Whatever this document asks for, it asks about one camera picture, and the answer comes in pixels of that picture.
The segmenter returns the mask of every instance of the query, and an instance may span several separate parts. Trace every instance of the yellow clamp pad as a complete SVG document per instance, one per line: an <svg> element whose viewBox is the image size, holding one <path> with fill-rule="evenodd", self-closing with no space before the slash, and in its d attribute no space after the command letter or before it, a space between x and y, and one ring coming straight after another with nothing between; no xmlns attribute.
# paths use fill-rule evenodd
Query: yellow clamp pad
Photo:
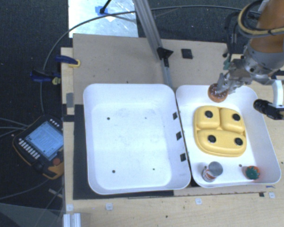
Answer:
<svg viewBox="0 0 284 227"><path fill-rule="evenodd" d="M73 67L73 68L76 68L76 67L79 67L81 65L81 62L79 60L76 60L78 62L77 65L74 65L74 64L68 64L69 67Z"/></svg>
<svg viewBox="0 0 284 227"><path fill-rule="evenodd" d="M239 157L246 150L244 121L235 110L199 107L194 114L193 126L196 145L207 154Z"/></svg>

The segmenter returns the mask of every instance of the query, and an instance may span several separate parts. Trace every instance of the brown round object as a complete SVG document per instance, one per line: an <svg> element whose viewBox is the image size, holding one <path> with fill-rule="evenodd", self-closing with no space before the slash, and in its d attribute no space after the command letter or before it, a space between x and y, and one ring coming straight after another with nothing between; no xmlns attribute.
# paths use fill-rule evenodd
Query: brown round object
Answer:
<svg viewBox="0 0 284 227"><path fill-rule="evenodd" d="M228 95L228 90L222 92L222 93L217 93L217 83L211 84L210 87L208 88L208 96L211 100L213 100L216 103L223 102Z"/></svg>

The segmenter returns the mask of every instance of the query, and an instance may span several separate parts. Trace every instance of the black dot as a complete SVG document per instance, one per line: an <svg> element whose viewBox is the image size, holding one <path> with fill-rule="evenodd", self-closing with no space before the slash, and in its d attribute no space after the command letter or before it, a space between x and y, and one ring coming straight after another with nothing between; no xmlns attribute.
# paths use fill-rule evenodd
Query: black dot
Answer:
<svg viewBox="0 0 284 227"><path fill-rule="evenodd" d="M210 136L208 136L208 141L210 143L215 143L217 141L217 139L213 135L210 135Z"/></svg>
<svg viewBox="0 0 284 227"><path fill-rule="evenodd" d="M240 138L236 138L235 143L236 143L236 145L241 146L241 145L243 145L243 140L240 139Z"/></svg>
<svg viewBox="0 0 284 227"><path fill-rule="evenodd" d="M205 112L205 116L206 116L207 118L212 118L212 117L213 117L213 113L212 113L211 111L207 110L207 111Z"/></svg>
<svg viewBox="0 0 284 227"><path fill-rule="evenodd" d="M233 114L232 115L232 118L235 120L235 121L239 121L241 119L240 115L238 115L237 113Z"/></svg>

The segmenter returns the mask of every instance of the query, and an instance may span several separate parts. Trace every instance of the black floor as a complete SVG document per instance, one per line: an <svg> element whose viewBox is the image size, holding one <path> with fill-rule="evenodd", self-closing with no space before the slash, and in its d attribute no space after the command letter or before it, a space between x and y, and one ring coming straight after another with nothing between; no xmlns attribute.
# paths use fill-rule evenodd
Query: black floor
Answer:
<svg viewBox="0 0 284 227"><path fill-rule="evenodd" d="M219 5L243 8L255 0L149 0L152 8L175 5ZM156 23L161 38L226 42L224 20L229 9L189 8L168 14L156 11ZM42 69L45 58L56 40L68 29L68 0L0 0L0 117L31 124L42 115L39 83L33 82L30 71ZM143 36L138 26L139 36ZM242 52L246 39L240 38L236 52ZM54 50L71 46L64 38ZM50 57L46 67L58 71L59 64ZM62 115L61 89L44 83L44 109L58 118ZM16 126L0 121L0 127ZM0 135L9 130L0 129ZM46 180L37 174L15 153L13 135L0 138L0 198L37 186ZM0 202L45 208L53 195L49 188L58 190L62 180L48 181L41 187ZM58 210L62 201L56 198L49 206Z"/></svg>

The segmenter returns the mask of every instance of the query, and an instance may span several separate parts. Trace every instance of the wooden table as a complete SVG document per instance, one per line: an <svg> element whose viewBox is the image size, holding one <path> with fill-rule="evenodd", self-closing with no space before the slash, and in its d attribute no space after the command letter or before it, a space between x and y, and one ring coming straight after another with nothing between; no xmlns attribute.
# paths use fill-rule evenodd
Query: wooden table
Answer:
<svg viewBox="0 0 284 227"><path fill-rule="evenodd" d="M181 85L210 85L222 72L224 44L162 40L173 50L170 73L173 89ZM181 58L181 49L191 49L192 60ZM82 103L82 89L92 83L163 83L160 63L156 62L144 38L75 35L74 48L62 54L79 54L81 66L62 64L62 101L67 114ZM258 98L273 101L270 86L253 82ZM81 213L85 227L169 227L169 226L284 226L284 121L265 117L266 125L282 171L272 185L246 185L205 189L188 187L173 197L113 198L74 200L73 149L74 123L64 122L65 204L67 213ZM113 210L106 210L112 203Z"/></svg>

